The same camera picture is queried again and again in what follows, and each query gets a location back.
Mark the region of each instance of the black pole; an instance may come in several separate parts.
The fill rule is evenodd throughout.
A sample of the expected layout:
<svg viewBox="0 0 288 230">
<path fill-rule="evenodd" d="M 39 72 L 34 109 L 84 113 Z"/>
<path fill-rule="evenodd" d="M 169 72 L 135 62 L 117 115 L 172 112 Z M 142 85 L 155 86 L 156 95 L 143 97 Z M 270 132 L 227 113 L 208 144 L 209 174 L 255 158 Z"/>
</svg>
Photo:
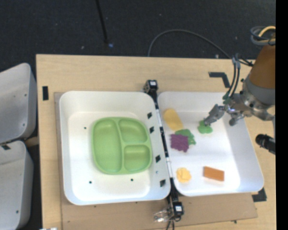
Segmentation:
<svg viewBox="0 0 288 230">
<path fill-rule="evenodd" d="M 107 35 L 105 21 L 104 21 L 104 18 L 103 18 L 103 15 L 102 15 L 102 11 L 101 11 L 101 8 L 100 8 L 100 3 L 99 3 L 99 0 L 95 0 L 95 1 L 96 1 L 96 6 L 97 6 L 100 22 L 101 22 L 102 32 L 104 34 L 104 42 L 106 44 L 108 44 L 109 43 L 109 39 L 108 39 L 108 35 Z"/>
</svg>

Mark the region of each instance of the green plate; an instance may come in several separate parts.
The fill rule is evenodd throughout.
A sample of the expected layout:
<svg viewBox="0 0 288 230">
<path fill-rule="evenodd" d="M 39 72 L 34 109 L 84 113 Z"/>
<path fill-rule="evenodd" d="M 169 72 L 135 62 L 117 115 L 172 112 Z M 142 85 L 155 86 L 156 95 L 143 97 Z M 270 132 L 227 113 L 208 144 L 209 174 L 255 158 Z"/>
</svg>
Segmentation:
<svg viewBox="0 0 288 230">
<path fill-rule="evenodd" d="M 130 174 L 152 163 L 152 147 L 146 126 L 137 119 L 107 117 L 92 128 L 93 159 L 107 174 Z"/>
</svg>

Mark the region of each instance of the table surface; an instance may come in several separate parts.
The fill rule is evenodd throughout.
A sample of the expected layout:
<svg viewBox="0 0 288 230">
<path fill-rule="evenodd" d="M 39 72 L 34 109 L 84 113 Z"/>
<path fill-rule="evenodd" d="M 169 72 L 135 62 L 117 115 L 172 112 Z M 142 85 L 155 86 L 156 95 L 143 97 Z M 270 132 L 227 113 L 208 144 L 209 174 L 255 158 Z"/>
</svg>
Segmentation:
<svg viewBox="0 0 288 230">
<path fill-rule="evenodd" d="M 250 71 L 249 67 L 242 67 L 240 76 L 246 78 Z M 210 78 L 208 72 L 224 72 L 229 81 L 233 76 L 231 60 L 227 59 L 191 59 L 191 58 L 155 58 L 155 57 L 106 57 L 106 56 L 67 56 L 67 55 L 37 55 L 36 76 L 38 91 L 38 129 L 40 145 L 40 170 L 41 170 L 41 196 L 42 196 L 42 224 L 43 228 L 57 227 L 58 229 L 69 229 L 81 226 L 81 224 L 92 224 L 92 220 L 84 218 L 77 208 L 69 204 L 61 193 L 60 187 L 60 163 L 58 157 L 58 144 L 56 135 L 55 97 L 58 92 L 76 91 L 140 91 L 148 79 L 157 80 L 159 92 L 164 91 L 188 91 L 188 92 L 226 92 L 221 78 Z M 48 100 L 43 100 L 43 87 L 48 87 Z M 260 148 L 255 143 L 255 137 L 262 133 L 274 136 L 272 122 L 264 122 L 256 117 L 245 119 L 250 138 L 252 140 L 259 164 L 264 175 L 264 189 L 267 201 L 256 202 L 250 205 L 249 195 L 225 195 L 223 198 L 211 197 L 195 199 L 197 204 L 205 202 L 228 204 L 228 211 L 236 211 L 238 220 L 235 224 L 224 221 L 226 209 L 218 216 L 205 216 L 206 221 L 198 220 L 200 225 L 190 225 L 192 215 L 186 215 L 175 227 L 179 230 L 212 230 L 212 229 L 235 229 L 235 230 L 271 230 L 276 229 L 276 158 L 267 150 Z M 247 211 L 243 216 L 243 202 L 232 204 L 242 197 L 245 200 Z M 141 211 L 143 220 L 134 219 L 136 226 L 140 222 L 143 227 L 134 229 L 162 229 L 164 225 L 146 224 L 147 217 L 152 212 L 145 212 L 156 202 L 137 204 L 112 204 L 115 210 L 132 209 Z M 107 206 L 97 207 L 97 216 L 90 216 L 96 220 L 106 221 L 109 215 L 102 216 Z M 109 211 L 113 219 L 118 219 L 124 214 Z"/>
</svg>

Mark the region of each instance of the white plastic box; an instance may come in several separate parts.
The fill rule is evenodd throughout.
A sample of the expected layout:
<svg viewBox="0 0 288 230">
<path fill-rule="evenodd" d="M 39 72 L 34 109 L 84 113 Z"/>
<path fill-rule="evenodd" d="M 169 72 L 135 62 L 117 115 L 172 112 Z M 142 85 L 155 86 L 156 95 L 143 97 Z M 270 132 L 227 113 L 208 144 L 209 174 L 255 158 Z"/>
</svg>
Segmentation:
<svg viewBox="0 0 288 230">
<path fill-rule="evenodd" d="M 165 92 L 158 98 L 159 112 L 153 99 L 142 92 L 66 92 L 60 98 L 59 107 L 63 187 L 67 199 L 76 205 L 159 200 L 169 194 L 172 173 L 175 187 L 186 196 L 260 190 L 264 180 L 244 120 L 231 127 L 225 114 L 213 124 L 212 134 L 199 135 L 197 131 L 199 121 L 221 101 L 222 93 Z M 187 153 L 170 148 L 169 136 L 173 132 L 162 121 L 162 113 L 167 108 L 174 108 L 185 127 L 195 135 L 196 145 Z M 146 171 L 108 175 L 94 165 L 90 127 L 100 118 L 113 116 L 136 118 L 147 129 L 154 127 L 150 134 L 153 163 Z M 160 125 L 165 130 L 168 162 Z M 204 178 L 203 166 L 224 170 L 225 181 Z M 186 184 L 176 179 L 176 170 L 180 167 L 191 172 L 192 179 Z"/>
<path fill-rule="evenodd" d="M 36 102 L 28 64 L 0 73 L 0 230 L 21 228 L 30 217 L 33 161 L 21 139 L 35 129 Z"/>
</svg>

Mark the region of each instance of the orange rectangular block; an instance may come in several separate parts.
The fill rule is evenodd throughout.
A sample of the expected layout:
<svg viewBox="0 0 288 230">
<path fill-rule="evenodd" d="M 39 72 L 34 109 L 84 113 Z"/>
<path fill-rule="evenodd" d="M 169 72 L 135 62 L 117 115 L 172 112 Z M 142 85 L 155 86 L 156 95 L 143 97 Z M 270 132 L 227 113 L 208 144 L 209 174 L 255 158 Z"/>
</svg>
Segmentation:
<svg viewBox="0 0 288 230">
<path fill-rule="evenodd" d="M 204 166 L 204 177 L 218 180 L 218 181 L 224 181 L 224 171 L 217 170 L 208 166 Z"/>
</svg>

